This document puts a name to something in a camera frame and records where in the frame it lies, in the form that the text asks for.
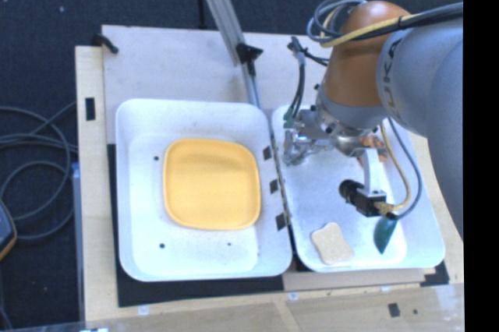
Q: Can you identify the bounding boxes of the yellow plate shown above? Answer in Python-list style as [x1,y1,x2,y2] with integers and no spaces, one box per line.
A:
[161,137,263,232]

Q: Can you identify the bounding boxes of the white plastic tray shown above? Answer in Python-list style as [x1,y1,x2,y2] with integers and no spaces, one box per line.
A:
[270,104,447,274]
[115,97,294,283]

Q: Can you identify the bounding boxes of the black cylinder on white bracket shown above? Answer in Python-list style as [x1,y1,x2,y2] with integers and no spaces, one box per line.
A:
[338,147,388,218]

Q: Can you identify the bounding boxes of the dark green pointed toy food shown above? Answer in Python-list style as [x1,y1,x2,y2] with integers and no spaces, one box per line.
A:
[373,216,399,256]

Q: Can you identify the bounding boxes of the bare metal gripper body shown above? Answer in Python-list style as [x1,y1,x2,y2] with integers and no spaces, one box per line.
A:
[290,107,378,159]

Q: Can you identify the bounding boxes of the pale wood board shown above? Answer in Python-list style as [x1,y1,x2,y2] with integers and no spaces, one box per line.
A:
[74,44,465,323]

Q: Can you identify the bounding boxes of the small orange toy food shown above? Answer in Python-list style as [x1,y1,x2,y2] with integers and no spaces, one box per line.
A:
[359,135,388,161]

